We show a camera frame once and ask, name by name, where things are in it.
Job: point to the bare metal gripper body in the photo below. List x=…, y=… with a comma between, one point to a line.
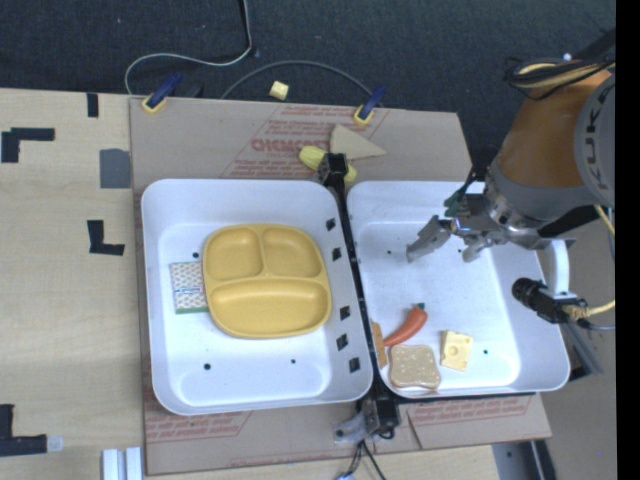
x=505, y=229

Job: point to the black cylinder on white bracket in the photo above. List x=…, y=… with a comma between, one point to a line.
x=537, y=298

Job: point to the orange carrot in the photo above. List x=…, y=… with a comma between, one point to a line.
x=411, y=324

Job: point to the white plastic tray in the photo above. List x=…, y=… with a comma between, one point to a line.
x=250, y=373
x=475, y=288

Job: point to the yellow divided plate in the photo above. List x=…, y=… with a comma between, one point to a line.
x=267, y=298

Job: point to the yellow corn cob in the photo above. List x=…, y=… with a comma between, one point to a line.
x=311, y=156

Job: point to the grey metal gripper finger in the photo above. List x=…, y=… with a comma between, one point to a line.
x=475, y=251
x=431, y=240

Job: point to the yellow cube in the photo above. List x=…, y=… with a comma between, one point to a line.
x=279, y=90

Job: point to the tan bread slice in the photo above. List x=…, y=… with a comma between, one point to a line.
x=415, y=367

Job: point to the orange-brown biscuit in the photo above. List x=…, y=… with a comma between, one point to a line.
x=380, y=345

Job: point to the thin black rod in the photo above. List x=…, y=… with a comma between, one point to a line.
x=352, y=253

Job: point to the yellow cheese block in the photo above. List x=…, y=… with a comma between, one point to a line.
x=456, y=350

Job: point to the tan triangular slice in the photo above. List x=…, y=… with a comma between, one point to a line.
x=352, y=144

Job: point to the brown cardboard board, red print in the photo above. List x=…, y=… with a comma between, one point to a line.
x=200, y=138

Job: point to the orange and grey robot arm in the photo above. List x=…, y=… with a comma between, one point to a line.
x=542, y=143

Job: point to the orange patterned white packet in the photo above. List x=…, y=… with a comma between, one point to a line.
x=186, y=285

